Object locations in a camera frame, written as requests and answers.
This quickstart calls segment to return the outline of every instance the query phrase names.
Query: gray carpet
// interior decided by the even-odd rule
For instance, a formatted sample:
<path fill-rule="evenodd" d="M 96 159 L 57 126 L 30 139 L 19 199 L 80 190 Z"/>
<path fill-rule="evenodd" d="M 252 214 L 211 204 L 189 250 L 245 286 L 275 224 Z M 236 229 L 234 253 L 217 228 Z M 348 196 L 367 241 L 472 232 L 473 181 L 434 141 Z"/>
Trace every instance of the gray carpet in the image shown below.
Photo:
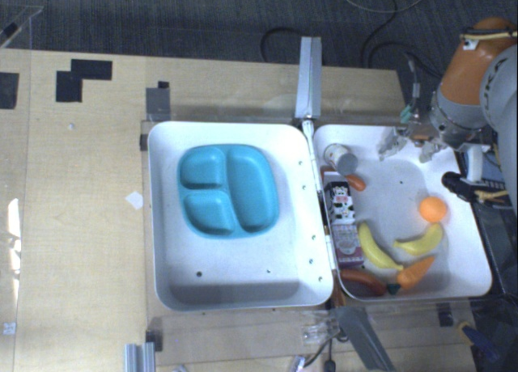
<path fill-rule="evenodd" d="M 390 9 L 390 0 L 355 0 Z M 404 7 L 415 0 L 397 0 Z M 362 43 L 389 16 L 354 8 L 344 0 L 0 0 L 7 5 L 42 5 L 35 22 L 36 49 L 260 61 L 263 34 L 288 27 L 321 36 L 325 64 L 359 66 Z M 416 48 L 444 70 L 463 27 L 490 15 L 514 23 L 517 0 L 424 0 L 400 13 L 370 42 L 387 40 Z M 277 33 L 265 40 L 268 61 L 298 61 L 299 39 Z M 411 77 L 395 48 L 379 51 L 372 64 L 398 69 L 405 92 Z M 425 80 L 425 92 L 437 79 Z"/>

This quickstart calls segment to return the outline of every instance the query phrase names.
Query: sausage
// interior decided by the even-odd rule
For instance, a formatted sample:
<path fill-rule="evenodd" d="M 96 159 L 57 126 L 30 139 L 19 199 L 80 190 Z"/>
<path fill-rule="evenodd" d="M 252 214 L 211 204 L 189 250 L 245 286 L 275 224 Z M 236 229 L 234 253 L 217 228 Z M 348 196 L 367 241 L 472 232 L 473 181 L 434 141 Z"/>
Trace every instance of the sausage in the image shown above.
<path fill-rule="evenodd" d="M 365 182 L 357 175 L 350 174 L 346 176 L 346 180 L 349 183 L 349 185 L 354 188 L 356 191 L 363 191 L 365 187 L 367 186 Z"/>
<path fill-rule="evenodd" d="M 387 291 L 386 285 L 364 271 L 343 268 L 340 270 L 340 278 L 343 283 L 354 282 L 365 285 L 375 296 L 383 296 Z"/>

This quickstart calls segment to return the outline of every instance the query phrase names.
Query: black tape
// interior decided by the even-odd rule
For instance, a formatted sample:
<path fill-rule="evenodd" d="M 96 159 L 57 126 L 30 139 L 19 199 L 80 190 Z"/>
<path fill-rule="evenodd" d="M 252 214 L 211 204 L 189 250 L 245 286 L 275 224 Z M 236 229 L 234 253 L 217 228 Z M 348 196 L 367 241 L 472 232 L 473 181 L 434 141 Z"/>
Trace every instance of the black tape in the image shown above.
<path fill-rule="evenodd" d="M 452 308 L 449 303 L 437 303 L 437 316 L 439 317 L 439 325 L 442 328 L 450 328 L 453 326 Z"/>
<path fill-rule="evenodd" d="M 17 73 L 0 73 L 0 109 L 14 109 L 18 100 Z"/>
<path fill-rule="evenodd" d="M 140 151 L 141 152 L 147 152 L 147 136 L 143 133 L 140 135 Z"/>
<path fill-rule="evenodd" d="M 162 332 L 154 330 L 146 330 L 146 342 L 153 342 L 155 344 L 155 352 L 162 352 L 163 350 L 163 336 Z"/>
<path fill-rule="evenodd" d="M 71 71 L 56 72 L 56 102 L 82 102 L 83 81 Z"/>
<path fill-rule="evenodd" d="M 11 23 L 7 27 L 3 29 L 3 33 L 7 38 L 11 38 L 18 31 L 18 25 L 16 23 Z"/>
<path fill-rule="evenodd" d="M 112 80 L 111 61 L 72 59 L 72 72 L 88 80 Z"/>
<path fill-rule="evenodd" d="M 111 61 L 72 59 L 71 71 L 58 71 L 56 102 L 82 102 L 83 80 L 112 80 Z"/>

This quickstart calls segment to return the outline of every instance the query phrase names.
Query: carrot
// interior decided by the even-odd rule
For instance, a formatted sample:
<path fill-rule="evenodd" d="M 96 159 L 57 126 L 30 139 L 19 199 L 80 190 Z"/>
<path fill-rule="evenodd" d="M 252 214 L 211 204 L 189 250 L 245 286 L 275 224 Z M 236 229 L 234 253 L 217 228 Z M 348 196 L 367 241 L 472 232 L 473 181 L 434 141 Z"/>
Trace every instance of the carrot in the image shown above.
<path fill-rule="evenodd" d="M 434 261 L 435 257 L 429 256 L 426 259 L 420 260 L 417 263 L 402 269 L 396 277 L 401 288 L 407 290 L 417 285 L 430 269 Z"/>

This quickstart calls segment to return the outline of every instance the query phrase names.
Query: white tray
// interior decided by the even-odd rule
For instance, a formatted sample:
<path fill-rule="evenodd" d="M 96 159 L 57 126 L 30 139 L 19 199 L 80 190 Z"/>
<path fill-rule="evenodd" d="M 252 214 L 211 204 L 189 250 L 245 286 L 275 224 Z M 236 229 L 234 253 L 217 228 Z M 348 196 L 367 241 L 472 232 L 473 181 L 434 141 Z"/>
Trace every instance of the white tray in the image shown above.
<path fill-rule="evenodd" d="M 244 144 L 268 159 L 278 192 L 273 228 L 207 238 L 180 209 L 177 165 L 195 146 Z M 155 288 L 175 311 L 316 306 L 333 289 L 308 144 L 288 125 L 164 122 L 148 139 Z"/>
<path fill-rule="evenodd" d="M 421 234 L 430 224 L 418 213 L 419 202 L 434 195 L 448 206 L 448 213 L 440 222 L 445 236 L 430 253 L 436 260 L 423 280 L 411 290 L 400 290 L 396 296 L 386 294 L 368 300 L 452 299 L 485 294 L 492 276 L 473 211 L 441 184 L 446 171 L 459 171 L 453 151 L 442 150 L 429 163 L 420 163 L 419 149 L 407 143 L 403 150 L 380 162 L 378 144 L 389 130 L 378 126 L 326 125 L 314 137 L 321 166 L 325 165 L 324 149 L 331 143 L 347 146 L 358 157 L 356 174 L 367 188 L 363 192 L 351 190 L 356 221 L 367 222 L 376 242 L 396 261 L 408 265 L 418 260 L 392 244 L 395 239 Z M 395 280 L 395 270 L 376 268 L 368 260 L 364 266 L 383 281 Z"/>

